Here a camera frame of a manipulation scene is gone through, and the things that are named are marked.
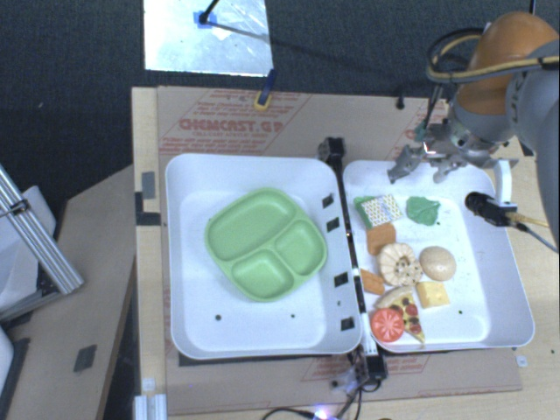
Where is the black cylinder on white bracket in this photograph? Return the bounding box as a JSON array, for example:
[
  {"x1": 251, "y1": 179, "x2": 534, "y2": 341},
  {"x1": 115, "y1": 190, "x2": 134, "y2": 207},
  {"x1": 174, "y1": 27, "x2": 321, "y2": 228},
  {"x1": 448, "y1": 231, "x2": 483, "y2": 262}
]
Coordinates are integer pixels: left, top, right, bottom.
[{"x1": 464, "y1": 157, "x2": 520, "y2": 228}]

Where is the black block with thin wires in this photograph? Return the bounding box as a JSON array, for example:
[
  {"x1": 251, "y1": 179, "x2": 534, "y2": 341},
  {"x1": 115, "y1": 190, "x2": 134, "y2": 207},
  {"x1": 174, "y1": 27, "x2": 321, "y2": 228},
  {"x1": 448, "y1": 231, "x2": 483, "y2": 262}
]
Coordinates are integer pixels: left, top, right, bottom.
[
  {"x1": 347, "y1": 351, "x2": 389, "y2": 388},
  {"x1": 317, "y1": 136, "x2": 347, "y2": 163}
]

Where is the small orange biscuit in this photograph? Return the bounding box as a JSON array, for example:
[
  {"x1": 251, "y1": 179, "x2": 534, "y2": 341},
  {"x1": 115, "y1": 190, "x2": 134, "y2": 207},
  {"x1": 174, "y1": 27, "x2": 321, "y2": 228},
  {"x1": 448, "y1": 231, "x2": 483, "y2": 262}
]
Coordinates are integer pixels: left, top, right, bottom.
[{"x1": 359, "y1": 268, "x2": 387, "y2": 297}]

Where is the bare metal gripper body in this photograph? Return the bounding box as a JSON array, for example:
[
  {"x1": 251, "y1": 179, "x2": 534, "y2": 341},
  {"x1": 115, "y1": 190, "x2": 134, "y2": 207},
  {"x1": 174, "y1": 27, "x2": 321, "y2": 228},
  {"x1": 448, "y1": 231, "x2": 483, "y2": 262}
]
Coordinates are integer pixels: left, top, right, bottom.
[{"x1": 420, "y1": 119, "x2": 501, "y2": 170}]

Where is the green divided plate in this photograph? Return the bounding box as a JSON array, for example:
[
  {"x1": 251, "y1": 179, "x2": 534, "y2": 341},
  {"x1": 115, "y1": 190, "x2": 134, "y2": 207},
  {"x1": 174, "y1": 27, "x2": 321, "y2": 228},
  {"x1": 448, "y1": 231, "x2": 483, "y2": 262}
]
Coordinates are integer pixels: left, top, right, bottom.
[{"x1": 203, "y1": 186, "x2": 329, "y2": 304}]

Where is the pizza slice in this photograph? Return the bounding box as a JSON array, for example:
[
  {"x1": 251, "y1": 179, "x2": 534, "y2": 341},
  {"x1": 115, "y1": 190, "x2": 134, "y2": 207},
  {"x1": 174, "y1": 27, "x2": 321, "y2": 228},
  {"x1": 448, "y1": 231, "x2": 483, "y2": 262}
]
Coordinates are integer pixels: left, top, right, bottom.
[{"x1": 373, "y1": 284, "x2": 426, "y2": 345}]

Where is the yellow cheese wedge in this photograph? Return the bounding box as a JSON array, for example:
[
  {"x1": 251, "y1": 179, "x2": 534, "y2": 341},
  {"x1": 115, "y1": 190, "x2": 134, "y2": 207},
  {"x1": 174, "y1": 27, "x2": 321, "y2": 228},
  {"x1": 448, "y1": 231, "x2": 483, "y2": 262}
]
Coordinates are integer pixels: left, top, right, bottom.
[{"x1": 414, "y1": 280, "x2": 452, "y2": 310}]

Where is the thin black and white rod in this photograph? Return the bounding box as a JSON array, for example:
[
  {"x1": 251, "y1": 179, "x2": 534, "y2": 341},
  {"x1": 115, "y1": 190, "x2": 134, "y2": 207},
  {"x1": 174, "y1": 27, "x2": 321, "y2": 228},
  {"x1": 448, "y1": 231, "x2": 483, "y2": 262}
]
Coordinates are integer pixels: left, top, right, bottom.
[{"x1": 330, "y1": 157, "x2": 374, "y2": 354}]

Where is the red tomato slice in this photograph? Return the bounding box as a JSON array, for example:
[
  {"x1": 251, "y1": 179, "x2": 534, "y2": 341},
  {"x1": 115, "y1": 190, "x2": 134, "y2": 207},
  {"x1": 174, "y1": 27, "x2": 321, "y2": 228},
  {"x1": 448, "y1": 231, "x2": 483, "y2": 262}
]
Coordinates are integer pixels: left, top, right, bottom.
[{"x1": 369, "y1": 307, "x2": 406, "y2": 343}]

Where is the green lettuce leaf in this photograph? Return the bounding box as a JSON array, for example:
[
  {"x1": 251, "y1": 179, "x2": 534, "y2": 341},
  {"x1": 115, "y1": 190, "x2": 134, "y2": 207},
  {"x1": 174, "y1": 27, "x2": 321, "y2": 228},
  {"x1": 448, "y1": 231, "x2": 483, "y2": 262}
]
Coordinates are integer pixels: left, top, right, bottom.
[{"x1": 404, "y1": 195, "x2": 442, "y2": 227}]

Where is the white plastic tray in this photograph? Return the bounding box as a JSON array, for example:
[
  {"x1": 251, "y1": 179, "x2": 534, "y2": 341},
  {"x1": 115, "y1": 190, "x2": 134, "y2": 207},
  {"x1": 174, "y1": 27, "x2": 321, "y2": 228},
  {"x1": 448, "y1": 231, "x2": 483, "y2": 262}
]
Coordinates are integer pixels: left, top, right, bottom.
[
  {"x1": 164, "y1": 152, "x2": 364, "y2": 361},
  {"x1": 342, "y1": 158, "x2": 536, "y2": 354}
]

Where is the brown cardboard board red print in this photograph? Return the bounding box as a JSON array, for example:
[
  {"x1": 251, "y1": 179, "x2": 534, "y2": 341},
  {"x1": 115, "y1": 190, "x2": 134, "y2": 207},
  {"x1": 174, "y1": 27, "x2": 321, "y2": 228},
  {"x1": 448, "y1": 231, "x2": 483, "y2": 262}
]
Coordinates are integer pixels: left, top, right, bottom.
[{"x1": 155, "y1": 85, "x2": 524, "y2": 417}]

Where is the beige bread roll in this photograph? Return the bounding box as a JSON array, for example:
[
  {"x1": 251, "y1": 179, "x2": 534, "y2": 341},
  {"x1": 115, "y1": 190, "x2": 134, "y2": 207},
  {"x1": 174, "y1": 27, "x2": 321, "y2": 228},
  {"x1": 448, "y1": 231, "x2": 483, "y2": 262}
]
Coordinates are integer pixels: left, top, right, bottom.
[{"x1": 418, "y1": 245, "x2": 458, "y2": 282}]

